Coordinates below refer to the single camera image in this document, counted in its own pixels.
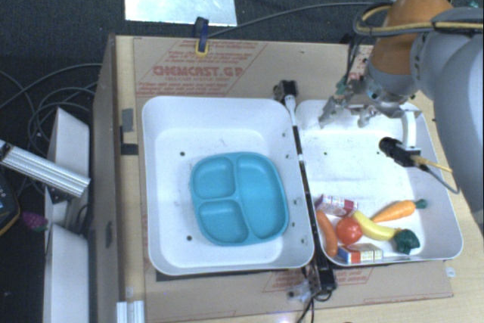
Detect purple grapes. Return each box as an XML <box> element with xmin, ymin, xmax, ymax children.
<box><xmin>20</xmin><ymin>211</ymin><xmax>50</xmax><ymax>233</ymax></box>

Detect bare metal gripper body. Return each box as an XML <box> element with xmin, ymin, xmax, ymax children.
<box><xmin>335</xmin><ymin>77</ymin><xmax>414</xmax><ymax>120</ymax></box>

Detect orange sausage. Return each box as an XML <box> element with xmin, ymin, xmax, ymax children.
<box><xmin>315</xmin><ymin>210</ymin><xmax>339</xmax><ymax>259</ymax></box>

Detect yellow banana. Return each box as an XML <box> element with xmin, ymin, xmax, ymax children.
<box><xmin>352</xmin><ymin>210</ymin><xmax>402</xmax><ymax>242</ymax></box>

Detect black cylinder on white bracket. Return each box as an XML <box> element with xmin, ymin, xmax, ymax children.
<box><xmin>378</xmin><ymin>109</ymin><xmax>423</xmax><ymax>168</ymax></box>

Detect red tomato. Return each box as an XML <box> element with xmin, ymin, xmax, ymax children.
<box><xmin>335</xmin><ymin>216</ymin><xmax>365</xmax><ymax>245</ymax></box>

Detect thin black and white rod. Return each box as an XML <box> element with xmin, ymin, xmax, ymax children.
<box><xmin>286</xmin><ymin>94</ymin><xmax>330</xmax><ymax>277</ymax></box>

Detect green broccoli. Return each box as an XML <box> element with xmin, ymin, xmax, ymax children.
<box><xmin>392</xmin><ymin>228</ymin><xmax>421</xmax><ymax>256</ymax></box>

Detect orange and blue carton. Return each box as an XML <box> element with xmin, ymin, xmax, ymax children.
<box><xmin>336</xmin><ymin>242</ymin><xmax>384</xmax><ymax>265</ymax></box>

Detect orange carrot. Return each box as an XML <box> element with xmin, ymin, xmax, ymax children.
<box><xmin>370</xmin><ymin>198</ymin><xmax>429</xmax><ymax>225</ymax></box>

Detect pink and white carton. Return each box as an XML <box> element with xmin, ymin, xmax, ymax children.
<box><xmin>314</xmin><ymin>194</ymin><xmax>359</xmax><ymax>218</ymax></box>

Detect blue divided plate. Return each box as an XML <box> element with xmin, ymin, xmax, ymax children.
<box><xmin>188</xmin><ymin>151</ymin><xmax>290</xmax><ymax>247</ymax></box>

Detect white plastic tray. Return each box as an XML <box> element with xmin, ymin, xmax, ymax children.
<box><xmin>294</xmin><ymin>98</ymin><xmax>464</xmax><ymax>269</ymax></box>
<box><xmin>141</xmin><ymin>95</ymin><xmax>316</xmax><ymax>276</ymax></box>

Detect brown cardboard board red print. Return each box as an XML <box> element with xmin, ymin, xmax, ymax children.
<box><xmin>132</xmin><ymin>35</ymin><xmax>455</xmax><ymax>315</ymax></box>

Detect black block with thin wires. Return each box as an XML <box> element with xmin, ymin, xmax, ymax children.
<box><xmin>272</xmin><ymin>79</ymin><xmax>300</xmax><ymax>104</ymax></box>
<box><xmin>312</xmin><ymin>263</ymin><xmax>338</xmax><ymax>295</ymax></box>

